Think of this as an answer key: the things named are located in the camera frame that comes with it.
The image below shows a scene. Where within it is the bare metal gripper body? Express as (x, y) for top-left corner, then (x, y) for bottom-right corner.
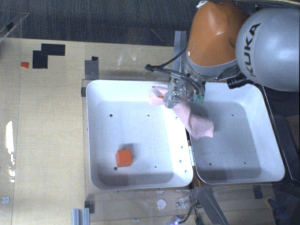
(163, 68), (206, 109)

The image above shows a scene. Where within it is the pink cloth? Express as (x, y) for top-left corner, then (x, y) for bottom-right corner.
(148, 85), (215, 140)

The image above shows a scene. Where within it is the white plastic tray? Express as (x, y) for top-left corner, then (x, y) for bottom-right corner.
(85, 79), (194, 192)
(187, 81), (286, 185)

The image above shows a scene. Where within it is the orange cube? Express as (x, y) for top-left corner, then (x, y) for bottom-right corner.
(115, 149), (134, 168)

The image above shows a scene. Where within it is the black cylinder on white bracket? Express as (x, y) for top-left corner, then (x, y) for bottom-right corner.
(226, 72), (255, 90)

